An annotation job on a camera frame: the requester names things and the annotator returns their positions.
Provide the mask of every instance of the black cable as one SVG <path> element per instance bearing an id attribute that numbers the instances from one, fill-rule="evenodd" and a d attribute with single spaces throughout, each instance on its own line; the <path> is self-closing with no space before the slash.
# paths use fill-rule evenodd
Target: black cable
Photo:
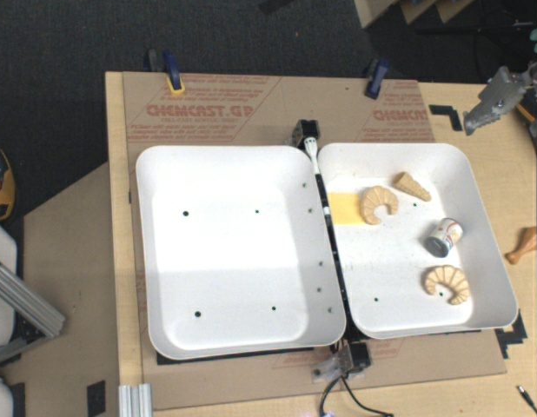
<path id="1" fill-rule="evenodd" d="M 330 391 L 332 391 L 334 386 L 336 386 L 336 383 L 338 383 L 338 381 L 340 381 L 340 380 L 342 381 L 342 383 L 346 387 L 346 390 L 349 392 L 349 395 L 351 396 L 351 398 L 354 400 L 354 402 L 357 404 L 358 407 L 360 407 L 361 409 L 364 409 L 365 411 L 368 411 L 370 413 L 379 414 L 382 417 L 394 417 L 394 415 L 391 414 L 391 413 L 385 413 L 383 411 L 378 411 L 376 409 L 372 409 L 370 407 L 364 406 L 359 400 L 357 400 L 357 397 L 355 397 L 353 391 L 349 387 L 349 384 L 346 382 L 346 377 L 345 376 L 335 378 L 334 380 L 329 382 L 327 387 L 325 387 L 324 391 L 322 392 L 321 402 L 319 404 L 319 416 L 320 417 L 324 417 L 326 415 L 326 413 L 324 412 L 324 402 L 327 399 L 327 396 L 330 393 Z"/>

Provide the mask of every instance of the toy can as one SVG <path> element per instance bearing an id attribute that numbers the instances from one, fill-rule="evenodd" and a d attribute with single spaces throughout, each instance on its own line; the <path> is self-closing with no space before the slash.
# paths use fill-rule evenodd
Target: toy can
<path id="1" fill-rule="evenodd" d="M 463 228 L 452 218 L 442 219 L 425 240 L 425 248 L 434 256 L 444 258 L 463 235 Z"/>

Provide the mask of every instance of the blue clamp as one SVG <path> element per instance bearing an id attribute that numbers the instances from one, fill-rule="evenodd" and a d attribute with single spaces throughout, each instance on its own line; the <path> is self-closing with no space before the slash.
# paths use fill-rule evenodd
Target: blue clamp
<path id="1" fill-rule="evenodd" d="M 167 81 L 170 91 L 173 95 L 181 95 L 185 91 L 185 87 L 180 77 L 176 58 L 169 50 L 164 50 L 162 56 L 164 57 L 165 70 L 168 74 Z"/>
<path id="2" fill-rule="evenodd" d="M 370 97 L 371 99 L 376 99 L 379 96 L 382 79 L 384 79 L 384 76 L 387 74 L 389 66 L 388 60 L 386 59 L 374 61 L 371 67 L 373 70 L 367 88 L 365 89 L 365 96 Z"/>

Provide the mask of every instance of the yellow tool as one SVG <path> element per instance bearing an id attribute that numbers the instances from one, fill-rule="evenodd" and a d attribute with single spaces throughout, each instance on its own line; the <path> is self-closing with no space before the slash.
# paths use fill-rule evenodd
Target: yellow tool
<path id="1" fill-rule="evenodd" d="M 0 149 L 0 222 L 8 219 L 16 203 L 16 184 L 10 163 Z"/>

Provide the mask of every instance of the cardboard sheet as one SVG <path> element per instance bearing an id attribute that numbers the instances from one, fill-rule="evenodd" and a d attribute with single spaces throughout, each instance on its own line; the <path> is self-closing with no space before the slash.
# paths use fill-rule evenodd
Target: cardboard sheet
<path id="1" fill-rule="evenodd" d="M 135 164 L 157 144 L 289 143 L 301 119 L 319 123 L 332 142 L 433 142 L 416 81 L 384 81 L 375 101 L 367 81 L 347 78 L 182 75 L 172 96 L 166 76 L 123 73 L 143 376 L 157 410 L 320 393 L 311 367 L 328 348 L 159 364 L 147 329 L 143 242 Z M 352 387 L 378 387 L 506 371 L 494 331 L 369 341 L 374 365 Z"/>

